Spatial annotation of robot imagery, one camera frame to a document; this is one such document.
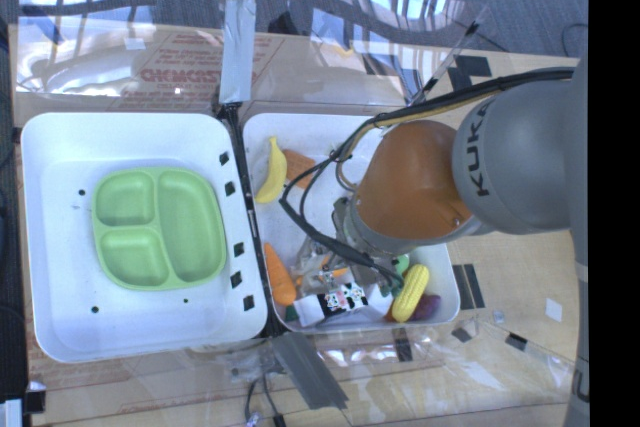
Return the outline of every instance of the green divided plate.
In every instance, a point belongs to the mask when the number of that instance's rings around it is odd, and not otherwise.
[[[211,184],[178,167],[141,167],[105,176],[92,197],[100,265],[135,290],[199,285],[226,257],[222,215]]]

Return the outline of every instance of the carrot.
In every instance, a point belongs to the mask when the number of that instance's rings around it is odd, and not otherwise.
[[[267,274],[271,284],[273,299],[283,306],[289,306],[296,300],[296,287],[293,284],[287,268],[280,260],[273,246],[268,242],[264,243],[265,258],[267,261]]]

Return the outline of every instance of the purple vegetable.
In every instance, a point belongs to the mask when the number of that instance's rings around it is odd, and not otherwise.
[[[437,294],[422,294],[413,315],[409,320],[427,320],[431,317],[440,306],[441,297]]]

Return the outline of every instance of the yellow corn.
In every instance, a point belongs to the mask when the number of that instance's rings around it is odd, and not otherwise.
[[[406,322],[413,314],[418,301],[429,282],[429,269],[421,263],[409,267],[404,277],[404,287],[393,301],[391,315],[396,322]]]

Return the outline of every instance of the white tray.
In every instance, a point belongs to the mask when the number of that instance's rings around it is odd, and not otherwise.
[[[48,113],[26,124],[21,144],[35,334],[50,357],[90,361],[243,341],[261,331],[266,298],[231,140],[220,122],[202,114]],[[91,218],[95,185],[112,171],[156,165],[185,167],[214,188],[227,262],[205,284],[135,291],[100,267]],[[227,195],[229,187],[235,192]],[[231,276],[241,279],[235,287]]]
[[[320,162],[366,119],[366,116],[291,113],[263,113],[253,116],[246,122],[243,130],[251,183],[255,188],[253,192],[257,192],[267,175],[269,137],[275,135],[282,149],[298,151]],[[364,175],[371,156],[381,141],[381,135],[380,130],[369,131],[356,147],[353,157],[343,166],[346,176],[352,182],[358,182]],[[288,197],[296,210],[301,194],[301,189],[294,187]],[[335,237],[331,221],[333,203],[344,195],[346,191],[336,182],[331,165],[308,194],[305,215],[309,222],[322,233]],[[256,203],[256,219],[262,242],[271,243],[283,263],[287,267],[293,266],[296,254],[305,241],[304,232],[293,223],[277,201]],[[410,254],[410,258],[411,263],[423,263],[429,268],[427,292],[441,297],[440,306],[431,318],[412,322],[411,325],[436,325],[452,321],[460,310],[460,293],[446,245],[417,248]],[[371,321],[364,315],[351,314],[316,327],[301,328],[296,322],[286,322],[285,308],[275,302],[273,304],[280,321],[292,331],[322,333],[392,329],[398,326],[392,322]]]

